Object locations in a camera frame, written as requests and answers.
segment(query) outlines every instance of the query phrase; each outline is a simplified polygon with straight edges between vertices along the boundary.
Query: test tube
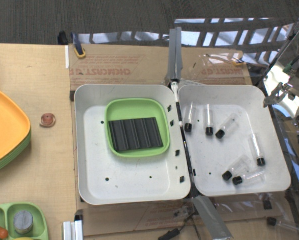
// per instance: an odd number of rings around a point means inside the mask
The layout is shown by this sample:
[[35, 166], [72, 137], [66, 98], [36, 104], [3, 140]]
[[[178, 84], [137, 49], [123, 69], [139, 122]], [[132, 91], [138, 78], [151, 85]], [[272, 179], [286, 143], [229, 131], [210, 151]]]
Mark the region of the test tube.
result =
[[185, 132], [190, 133], [193, 128], [193, 123], [196, 114], [196, 107], [195, 104], [192, 102], [185, 117]]
[[265, 181], [265, 172], [261, 168], [258, 168], [252, 172], [248, 172], [233, 178], [233, 183], [236, 186], [240, 184], [244, 184], [244, 186], [249, 186], [264, 181]]
[[299, 233], [299, 224], [296, 224], [292, 221], [286, 220], [284, 218], [274, 218], [268, 217], [267, 218], [267, 225], [273, 227], [280, 227], [282, 229], [290, 230]]
[[232, 132], [235, 128], [238, 127], [237, 124], [238, 118], [239, 117], [237, 114], [231, 114], [221, 125], [219, 131], [215, 134], [215, 136], [218, 139], [222, 139], [225, 136], [225, 134]]
[[204, 117], [205, 117], [205, 124], [206, 124], [206, 135], [212, 136], [214, 134], [214, 117], [213, 111], [211, 110], [211, 106], [208, 104], [207, 107], [204, 109]]
[[253, 156], [256, 158], [256, 162], [258, 166], [265, 166], [265, 159], [264, 159], [264, 153], [262, 152], [262, 148], [260, 146], [259, 137], [257, 134], [253, 133], [249, 136], [249, 145], [250, 149], [252, 150]]
[[227, 171], [222, 175], [225, 181], [228, 181], [233, 176], [237, 176], [240, 173], [246, 172], [249, 170], [251, 160], [246, 156], [242, 155], [236, 159], [227, 169]]

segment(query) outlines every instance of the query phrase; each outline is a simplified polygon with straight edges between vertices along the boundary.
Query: gray wooden floor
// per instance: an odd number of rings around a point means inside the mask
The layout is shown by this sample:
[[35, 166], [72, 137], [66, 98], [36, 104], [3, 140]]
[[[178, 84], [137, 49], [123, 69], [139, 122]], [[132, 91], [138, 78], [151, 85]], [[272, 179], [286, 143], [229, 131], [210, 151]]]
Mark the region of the gray wooden floor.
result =
[[0, 43], [57, 44], [76, 33], [168, 33], [175, 19], [299, 17], [299, 0], [0, 0]]

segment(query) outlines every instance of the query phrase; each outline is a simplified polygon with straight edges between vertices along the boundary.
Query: vial with black cap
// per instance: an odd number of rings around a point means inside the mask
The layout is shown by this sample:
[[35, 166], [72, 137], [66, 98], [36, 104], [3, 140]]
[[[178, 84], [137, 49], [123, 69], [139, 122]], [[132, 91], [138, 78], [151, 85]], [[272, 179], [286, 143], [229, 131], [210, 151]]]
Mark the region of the vial with black cap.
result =
[[262, 183], [265, 181], [265, 171], [261, 168], [257, 168], [251, 172], [236, 176], [233, 178], [235, 186], [243, 184], [244, 186], [250, 186], [253, 184]]
[[242, 155], [236, 159], [223, 173], [222, 177], [225, 181], [228, 181], [233, 176], [237, 176], [243, 172], [247, 172], [250, 169], [251, 160], [247, 155]]
[[195, 120], [195, 114], [196, 114], [196, 106], [192, 102], [190, 107], [187, 110], [186, 117], [185, 117], [185, 132], [191, 133], [194, 120]]
[[268, 217], [266, 220], [267, 220], [267, 225], [269, 226], [279, 227], [289, 231], [297, 232], [299, 234], [299, 224], [296, 224], [293, 221], [289, 221], [284, 218], [274, 218], [274, 217]]
[[252, 154], [256, 158], [257, 165], [261, 167], [265, 166], [266, 163], [265, 163], [264, 153], [262, 151], [258, 135], [255, 133], [251, 134], [249, 136], [248, 142]]
[[239, 116], [237, 114], [231, 114], [221, 125], [219, 131], [215, 134], [215, 136], [218, 139], [222, 139], [225, 135], [228, 135], [229, 133], [233, 132], [239, 126], [237, 123], [238, 118]]
[[214, 113], [213, 110], [211, 109], [211, 105], [207, 105], [206, 108], [204, 109], [204, 121], [205, 121], [205, 126], [206, 130], [205, 133], [207, 136], [212, 136], [214, 134]]

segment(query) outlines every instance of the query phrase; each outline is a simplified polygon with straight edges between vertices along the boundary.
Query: table surface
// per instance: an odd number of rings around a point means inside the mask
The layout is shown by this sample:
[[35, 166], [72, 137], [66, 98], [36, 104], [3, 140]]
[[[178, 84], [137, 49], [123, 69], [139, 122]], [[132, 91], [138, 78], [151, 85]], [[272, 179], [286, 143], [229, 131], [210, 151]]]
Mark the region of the table surface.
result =
[[[29, 146], [0, 170], [0, 204], [31, 202], [44, 212], [49, 238], [62, 239], [62, 224], [77, 212], [70, 73], [65, 48], [60, 45], [0, 44], [0, 90], [27, 114], [31, 122]], [[41, 116], [53, 113], [52, 128], [40, 126]], [[292, 218], [287, 202], [284, 213]], [[227, 222], [239, 239], [299, 239], [289, 231], [268, 228], [264, 219]], [[202, 239], [211, 239], [205, 226], [198, 226]], [[89, 236], [85, 239], [157, 239], [168, 230], [138, 231]], [[198, 239], [187, 226], [180, 240]]]

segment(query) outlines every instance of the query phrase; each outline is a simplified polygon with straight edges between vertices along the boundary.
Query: green tray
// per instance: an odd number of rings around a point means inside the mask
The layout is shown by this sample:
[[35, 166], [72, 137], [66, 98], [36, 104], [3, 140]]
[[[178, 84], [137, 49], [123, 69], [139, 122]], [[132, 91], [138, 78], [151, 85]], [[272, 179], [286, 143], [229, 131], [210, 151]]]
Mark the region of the green tray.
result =
[[[20, 211], [28, 211], [33, 215], [33, 229], [27, 234], [18, 234], [14, 228], [14, 216]], [[6, 240], [17, 238], [32, 238], [34, 240], [49, 240], [48, 226], [42, 210], [30, 202], [11, 202], [0, 204], [0, 227], [8, 231]]]
[[[141, 118], [156, 118], [163, 146], [116, 151], [113, 146], [109, 121]], [[157, 156], [163, 154], [170, 146], [169, 123], [164, 108], [157, 101], [149, 98], [123, 98], [110, 102], [105, 110], [105, 130], [111, 151], [120, 157], [141, 158]]]
[[16, 147], [14, 148], [8, 155], [3, 157], [0, 160], [0, 170], [7, 166], [10, 162], [12, 162], [31, 142], [32, 131], [29, 130], [27, 137]]

